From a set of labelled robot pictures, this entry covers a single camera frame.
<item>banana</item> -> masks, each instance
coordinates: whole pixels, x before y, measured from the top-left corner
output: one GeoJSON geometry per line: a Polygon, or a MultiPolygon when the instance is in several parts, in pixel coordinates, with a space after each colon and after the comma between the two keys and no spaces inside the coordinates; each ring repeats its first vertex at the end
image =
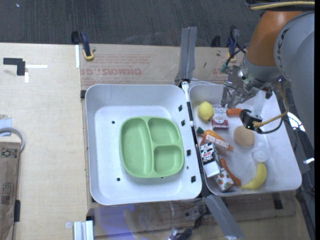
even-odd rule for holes
{"type": "Polygon", "coordinates": [[[259,162],[256,166],[255,176],[247,184],[241,185],[241,189],[256,190],[265,182],[266,177],[267,177],[267,168],[262,162],[259,162]]]}

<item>dark grey floor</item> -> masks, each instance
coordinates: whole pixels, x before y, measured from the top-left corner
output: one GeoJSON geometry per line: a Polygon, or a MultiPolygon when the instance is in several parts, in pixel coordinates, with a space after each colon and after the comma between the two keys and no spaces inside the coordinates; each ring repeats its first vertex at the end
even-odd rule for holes
{"type": "MultiPolygon", "coordinates": [[[[239,29],[239,44],[244,45],[249,43],[261,14],[261,11],[248,10],[244,2],[0,0],[0,42],[67,45],[71,44],[72,31],[77,30],[85,31],[89,42],[94,44],[180,46],[181,29],[197,27],[196,46],[209,47],[215,36],[220,36],[221,46],[226,46],[230,26],[234,25],[239,29]]],[[[302,163],[303,159],[314,157],[314,149],[310,148],[305,133],[290,130],[288,128],[303,176],[297,199],[301,202],[310,238],[315,239],[315,195],[310,191],[310,186],[315,185],[315,167],[314,163],[308,166],[302,163]]]]}

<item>brown sausage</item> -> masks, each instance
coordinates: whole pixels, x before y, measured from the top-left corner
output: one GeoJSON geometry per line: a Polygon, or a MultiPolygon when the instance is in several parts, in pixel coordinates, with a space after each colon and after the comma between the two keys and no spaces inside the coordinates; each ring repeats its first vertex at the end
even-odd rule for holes
{"type": "Polygon", "coordinates": [[[240,116],[240,112],[242,111],[242,108],[228,108],[226,110],[226,115],[228,117],[232,117],[232,116],[240,116]]]}
{"type": "Polygon", "coordinates": [[[231,177],[231,179],[232,179],[233,182],[234,182],[234,185],[240,186],[240,185],[241,185],[241,180],[238,179],[236,176],[234,176],[234,175],[232,174],[232,172],[229,170],[229,168],[228,168],[228,166],[227,166],[226,160],[223,159],[223,158],[220,158],[219,161],[220,161],[220,166],[221,166],[222,168],[224,168],[225,171],[229,174],[229,176],[231,177]]]}

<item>yellow lemon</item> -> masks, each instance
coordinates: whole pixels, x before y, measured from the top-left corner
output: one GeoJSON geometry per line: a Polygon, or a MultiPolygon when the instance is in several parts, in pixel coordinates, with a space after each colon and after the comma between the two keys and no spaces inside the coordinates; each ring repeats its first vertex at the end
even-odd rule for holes
{"type": "Polygon", "coordinates": [[[207,101],[202,102],[198,107],[198,115],[203,120],[209,120],[213,116],[213,114],[214,109],[212,105],[207,101]]]}

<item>carrot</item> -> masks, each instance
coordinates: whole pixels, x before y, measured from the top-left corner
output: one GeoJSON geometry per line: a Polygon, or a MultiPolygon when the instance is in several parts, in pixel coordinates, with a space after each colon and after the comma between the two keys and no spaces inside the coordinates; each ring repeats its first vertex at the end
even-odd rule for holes
{"type": "MultiPolygon", "coordinates": [[[[202,134],[204,138],[205,138],[207,135],[210,135],[210,136],[212,136],[212,137],[217,138],[218,140],[221,140],[221,141],[223,141],[223,142],[225,142],[225,143],[228,143],[228,142],[225,141],[225,139],[222,138],[219,134],[217,134],[216,132],[214,132],[213,130],[210,130],[210,129],[208,129],[208,130],[203,130],[201,127],[198,127],[198,129],[196,130],[196,133],[197,133],[197,134],[202,134]]],[[[229,144],[228,150],[232,150],[232,149],[233,149],[232,146],[229,144]]]]}
{"type": "Polygon", "coordinates": [[[226,115],[228,117],[232,117],[232,116],[240,116],[240,112],[242,111],[242,108],[228,108],[226,110],[226,115]]]}
{"type": "Polygon", "coordinates": [[[241,185],[241,180],[238,179],[236,176],[234,176],[233,173],[229,170],[229,168],[228,168],[228,166],[227,166],[227,163],[226,163],[226,160],[223,159],[223,158],[220,158],[220,159],[219,159],[219,162],[220,162],[220,166],[225,169],[225,171],[229,174],[229,176],[230,176],[231,179],[233,180],[234,185],[240,186],[240,185],[241,185]]]}

